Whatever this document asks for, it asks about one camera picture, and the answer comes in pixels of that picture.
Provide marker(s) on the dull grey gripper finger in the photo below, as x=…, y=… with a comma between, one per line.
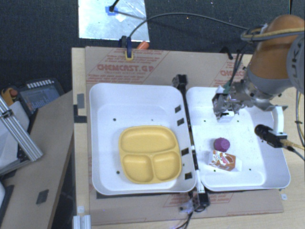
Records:
x=235, y=108
x=218, y=108

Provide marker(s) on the thin black and white rod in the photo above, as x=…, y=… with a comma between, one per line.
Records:
x=190, y=125

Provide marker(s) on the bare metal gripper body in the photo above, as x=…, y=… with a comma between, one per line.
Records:
x=243, y=95

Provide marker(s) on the yellow divided plate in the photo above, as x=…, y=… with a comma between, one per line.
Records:
x=149, y=153

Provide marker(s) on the black cylinder on white bracket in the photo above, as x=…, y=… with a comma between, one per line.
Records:
x=269, y=133

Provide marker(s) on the small white box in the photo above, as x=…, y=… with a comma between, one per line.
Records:
x=226, y=118

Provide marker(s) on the brown and white carton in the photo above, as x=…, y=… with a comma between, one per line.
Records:
x=224, y=160

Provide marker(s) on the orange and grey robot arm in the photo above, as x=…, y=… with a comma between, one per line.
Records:
x=271, y=56

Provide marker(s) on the purple round toy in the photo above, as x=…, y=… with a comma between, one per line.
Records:
x=222, y=144

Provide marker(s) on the brown cardboard board red print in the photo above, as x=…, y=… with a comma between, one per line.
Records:
x=152, y=63

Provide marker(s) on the white plastic tray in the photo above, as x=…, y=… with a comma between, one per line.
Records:
x=133, y=104
x=240, y=132

